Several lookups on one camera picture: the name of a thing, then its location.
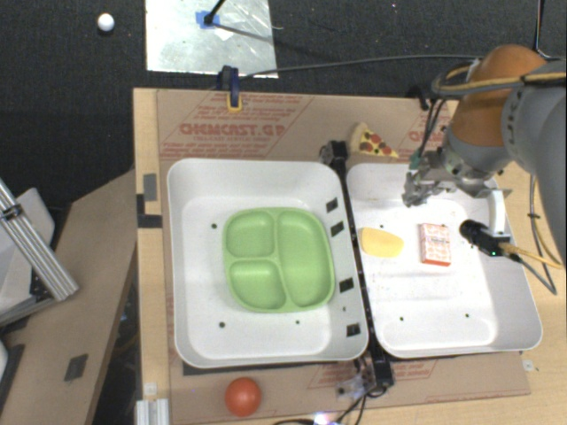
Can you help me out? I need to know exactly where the black cylinder on white bracket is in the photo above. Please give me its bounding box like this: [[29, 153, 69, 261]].
[[458, 189, 515, 259]]

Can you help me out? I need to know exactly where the white plastic tray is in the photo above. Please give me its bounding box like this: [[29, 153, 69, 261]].
[[166, 157, 370, 369], [345, 162, 545, 359]]

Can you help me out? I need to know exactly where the thin black rod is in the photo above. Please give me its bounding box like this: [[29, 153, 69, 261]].
[[334, 157, 387, 369]]

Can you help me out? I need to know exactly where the green divided plate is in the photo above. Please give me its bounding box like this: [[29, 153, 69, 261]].
[[221, 206, 336, 314]]

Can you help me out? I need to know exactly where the yellow toy cheese wedge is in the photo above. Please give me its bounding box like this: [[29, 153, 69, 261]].
[[357, 226, 406, 259]]

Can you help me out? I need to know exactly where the toy pizza slice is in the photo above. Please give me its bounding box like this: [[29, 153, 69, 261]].
[[346, 121, 400, 160]]

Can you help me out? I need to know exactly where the orange and white carton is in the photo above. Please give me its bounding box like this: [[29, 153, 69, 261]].
[[417, 222, 453, 267]]

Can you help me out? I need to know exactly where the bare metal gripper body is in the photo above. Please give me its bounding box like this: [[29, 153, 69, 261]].
[[412, 149, 462, 193]]

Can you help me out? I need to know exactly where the brown cardboard board red print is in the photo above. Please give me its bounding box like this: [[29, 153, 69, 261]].
[[155, 88, 532, 425]]

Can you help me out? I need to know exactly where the shiny metal sheet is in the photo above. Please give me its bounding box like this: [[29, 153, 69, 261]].
[[144, 0, 280, 80]]

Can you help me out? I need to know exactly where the red ball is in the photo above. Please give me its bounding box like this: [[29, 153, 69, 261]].
[[223, 376, 263, 418]]

